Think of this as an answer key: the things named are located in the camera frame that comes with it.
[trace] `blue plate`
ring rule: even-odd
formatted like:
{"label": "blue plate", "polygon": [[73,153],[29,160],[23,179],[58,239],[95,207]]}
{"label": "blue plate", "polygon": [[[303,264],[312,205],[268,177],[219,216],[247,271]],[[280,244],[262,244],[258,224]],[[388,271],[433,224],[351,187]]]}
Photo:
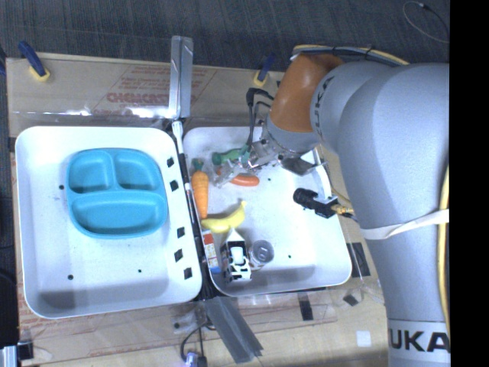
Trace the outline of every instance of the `blue plate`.
{"label": "blue plate", "polygon": [[75,227],[94,238],[143,236],[167,221],[160,168],[142,151],[102,148],[76,153],[66,172],[66,197]]}

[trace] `white sink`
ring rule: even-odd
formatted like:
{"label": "white sink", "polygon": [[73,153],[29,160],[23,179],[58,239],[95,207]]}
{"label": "white sink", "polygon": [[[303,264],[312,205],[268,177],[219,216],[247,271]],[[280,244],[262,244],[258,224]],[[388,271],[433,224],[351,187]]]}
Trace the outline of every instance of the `white sink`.
{"label": "white sink", "polygon": [[[259,139],[260,133],[260,128],[254,130],[254,140]],[[212,166],[213,151],[240,148],[248,135],[248,127],[199,127],[186,134],[183,147],[188,161],[205,158],[208,166]],[[232,183],[221,188],[211,185],[209,216],[222,216],[236,208],[240,200],[246,201],[246,216],[236,231],[248,247],[263,239],[271,243],[274,259],[259,271],[251,272],[251,281],[227,284],[221,274],[211,273],[214,285],[223,294],[240,297],[346,282],[351,275],[351,259],[338,217],[326,219],[293,201],[293,193],[299,187],[331,195],[325,169],[317,167],[312,173],[299,177],[278,164],[269,164],[258,176],[260,183],[256,187]],[[224,234],[214,235],[219,261],[219,246],[224,239]]]}
{"label": "white sink", "polygon": [[[93,148],[130,148],[155,160],[169,208],[156,232],[108,240],[73,225],[66,167],[75,153]],[[202,274],[169,135],[153,128],[33,127],[18,136],[15,155],[25,298],[36,314],[64,318],[156,307],[199,293]]]}

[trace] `banana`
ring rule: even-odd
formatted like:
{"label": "banana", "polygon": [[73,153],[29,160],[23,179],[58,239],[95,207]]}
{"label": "banana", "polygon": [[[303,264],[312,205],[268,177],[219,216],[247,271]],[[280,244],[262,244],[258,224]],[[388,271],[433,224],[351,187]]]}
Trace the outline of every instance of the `banana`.
{"label": "banana", "polygon": [[218,234],[235,229],[245,220],[245,206],[246,201],[241,201],[240,206],[231,215],[221,219],[207,217],[200,222],[200,225],[203,229],[210,229],[212,232]]}

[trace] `toy carrot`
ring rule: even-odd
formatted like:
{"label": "toy carrot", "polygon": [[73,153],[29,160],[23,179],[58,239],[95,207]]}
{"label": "toy carrot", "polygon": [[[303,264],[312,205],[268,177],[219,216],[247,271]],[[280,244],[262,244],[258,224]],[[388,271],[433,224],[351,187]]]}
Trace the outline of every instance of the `toy carrot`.
{"label": "toy carrot", "polygon": [[[217,175],[221,175],[220,168],[217,170]],[[256,175],[238,174],[229,182],[241,187],[256,187],[260,183],[260,178],[258,178]]]}
{"label": "toy carrot", "polygon": [[209,205],[209,176],[202,171],[204,162],[199,159],[193,159],[192,165],[196,169],[192,175],[191,184],[193,189],[193,198],[196,201],[197,212],[200,219],[207,217],[207,207]]}

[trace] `metal can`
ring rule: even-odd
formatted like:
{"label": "metal can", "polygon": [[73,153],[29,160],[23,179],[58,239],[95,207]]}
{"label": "metal can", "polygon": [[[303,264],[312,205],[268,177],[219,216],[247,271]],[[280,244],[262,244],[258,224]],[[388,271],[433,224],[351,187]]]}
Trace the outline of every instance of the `metal can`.
{"label": "metal can", "polygon": [[253,242],[248,250],[251,269],[256,270],[274,259],[274,247],[268,241],[260,240]]}

